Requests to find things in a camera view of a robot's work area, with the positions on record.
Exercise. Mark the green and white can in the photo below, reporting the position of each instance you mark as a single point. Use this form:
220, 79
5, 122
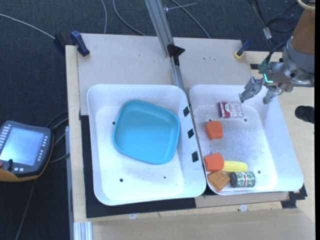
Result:
243, 179

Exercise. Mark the pale flat board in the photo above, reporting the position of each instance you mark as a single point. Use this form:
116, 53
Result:
125, 59

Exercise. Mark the brown waffle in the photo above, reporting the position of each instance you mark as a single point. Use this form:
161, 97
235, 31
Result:
218, 180

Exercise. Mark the black cylinder on white bracket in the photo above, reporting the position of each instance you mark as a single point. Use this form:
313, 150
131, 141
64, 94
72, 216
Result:
305, 113

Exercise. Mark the blue plate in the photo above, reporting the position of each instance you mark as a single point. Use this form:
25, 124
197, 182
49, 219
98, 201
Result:
146, 131

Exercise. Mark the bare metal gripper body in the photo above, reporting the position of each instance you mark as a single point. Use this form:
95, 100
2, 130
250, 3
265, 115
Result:
280, 75

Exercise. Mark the white plastic tray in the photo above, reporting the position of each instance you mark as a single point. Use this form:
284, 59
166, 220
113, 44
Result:
140, 184
250, 139

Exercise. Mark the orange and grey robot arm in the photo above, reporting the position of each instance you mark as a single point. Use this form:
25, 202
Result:
302, 34

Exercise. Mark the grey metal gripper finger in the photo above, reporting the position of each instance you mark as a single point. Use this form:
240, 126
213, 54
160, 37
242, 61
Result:
251, 89
271, 95

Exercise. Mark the red and white carton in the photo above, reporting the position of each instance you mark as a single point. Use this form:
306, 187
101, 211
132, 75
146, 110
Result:
231, 109

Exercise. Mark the yellow corn cob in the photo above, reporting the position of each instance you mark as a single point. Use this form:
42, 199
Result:
236, 166

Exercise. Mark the orange block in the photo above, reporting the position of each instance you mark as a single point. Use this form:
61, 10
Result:
214, 130
213, 162

